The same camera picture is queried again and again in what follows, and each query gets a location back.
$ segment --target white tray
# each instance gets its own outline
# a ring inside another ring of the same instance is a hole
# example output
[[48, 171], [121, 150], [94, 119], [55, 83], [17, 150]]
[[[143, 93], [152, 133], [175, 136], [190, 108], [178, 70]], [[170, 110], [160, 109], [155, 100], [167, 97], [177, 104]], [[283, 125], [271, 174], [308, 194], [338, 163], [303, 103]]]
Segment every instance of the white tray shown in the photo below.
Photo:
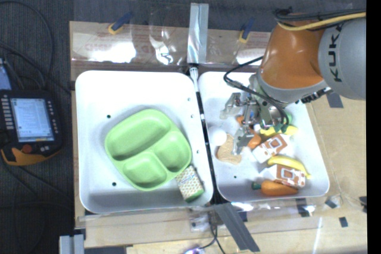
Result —
[[[234, 136], [239, 128], [234, 117], [220, 119], [220, 111], [234, 92], [243, 91], [228, 86], [223, 80], [224, 73], [206, 72], [199, 78], [199, 89], [204, 107], [207, 127], [217, 126], [226, 133]], [[249, 85], [250, 73], [231, 73], [231, 79]], [[220, 194], [232, 202], [253, 202], [269, 199], [319, 197], [328, 192], [329, 178], [321, 152], [308, 116], [307, 109], [302, 103], [291, 104], [286, 110], [292, 115], [292, 125], [298, 127], [298, 132], [291, 137], [288, 156], [296, 157], [305, 165], [312, 178], [306, 181], [297, 195], [284, 197], [267, 197], [259, 190], [252, 190], [251, 183], [258, 180], [260, 170], [266, 163], [259, 164], [247, 150], [242, 154], [242, 161], [238, 165], [220, 161], [216, 158], [217, 147], [210, 143], [217, 188]]]
[[[182, 206], [211, 200], [213, 183], [194, 86], [180, 73], [87, 71], [76, 81], [79, 193], [83, 206], [96, 214]], [[188, 139], [192, 162], [205, 193], [186, 203], [174, 180], [143, 192], [131, 186], [107, 157], [109, 130], [147, 108], [165, 113]]]

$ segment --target carrot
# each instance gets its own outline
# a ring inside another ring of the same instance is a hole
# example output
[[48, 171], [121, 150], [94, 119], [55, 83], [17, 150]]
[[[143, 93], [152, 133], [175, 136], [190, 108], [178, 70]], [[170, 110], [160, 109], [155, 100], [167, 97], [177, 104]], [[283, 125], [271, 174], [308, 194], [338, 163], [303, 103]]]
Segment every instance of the carrot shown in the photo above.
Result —
[[271, 180], [264, 180], [262, 184], [253, 183], [253, 189], [261, 189], [262, 194], [267, 196], [286, 196], [295, 195], [298, 190], [281, 183], [277, 183]]

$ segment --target white egg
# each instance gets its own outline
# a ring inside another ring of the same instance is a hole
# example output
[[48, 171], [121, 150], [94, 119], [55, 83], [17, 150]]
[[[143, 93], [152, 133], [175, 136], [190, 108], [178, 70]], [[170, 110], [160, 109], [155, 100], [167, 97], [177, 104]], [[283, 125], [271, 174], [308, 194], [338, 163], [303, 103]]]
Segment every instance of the white egg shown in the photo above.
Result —
[[226, 142], [227, 134], [222, 128], [211, 126], [208, 128], [208, 134], [212, 145], [221, 146]]

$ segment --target screen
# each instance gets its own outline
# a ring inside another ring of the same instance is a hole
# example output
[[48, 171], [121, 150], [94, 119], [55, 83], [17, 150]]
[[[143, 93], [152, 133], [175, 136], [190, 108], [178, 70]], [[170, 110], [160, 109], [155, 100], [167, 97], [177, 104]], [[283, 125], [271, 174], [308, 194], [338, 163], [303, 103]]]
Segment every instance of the screen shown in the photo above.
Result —
[[44, 99], [13, 98], [11, 105], [19, 142], [54, 140]]

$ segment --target yellow banana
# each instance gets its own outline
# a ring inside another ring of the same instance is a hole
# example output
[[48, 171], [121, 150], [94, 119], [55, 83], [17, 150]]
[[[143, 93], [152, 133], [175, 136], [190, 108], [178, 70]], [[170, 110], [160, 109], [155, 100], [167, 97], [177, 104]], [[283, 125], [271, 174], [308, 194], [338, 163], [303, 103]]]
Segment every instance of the yellow banana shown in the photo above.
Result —
[[274, 165], [274, 164], [280, 164], [288, 167], [292, 167], [298, 171], [301, 171], [305, 174], [305, 177], [307, 179], [311, 178], [311, 175], [307, 173], [307, 170], [305, 169], [302, 162], [295, 160], [293, 158], [290, 158], [289, 156], [283, 156], [283, 155], [276, 155], [272, 156], [268, 161], [267, 164]]
[[[292, 136], [298, 131], [298, 128], [293, 125], [288, 125], [287, 130], [284, 134], [287, 134], [288, 136]], [[265, 137], [272, 137], [275, 136], [277, 133], [282, 133], [281, 130], [278, 132], [275, 131], [274, 127], [270, 127], [269, 129], [261, 129], [260, 134], [262, 134]]]

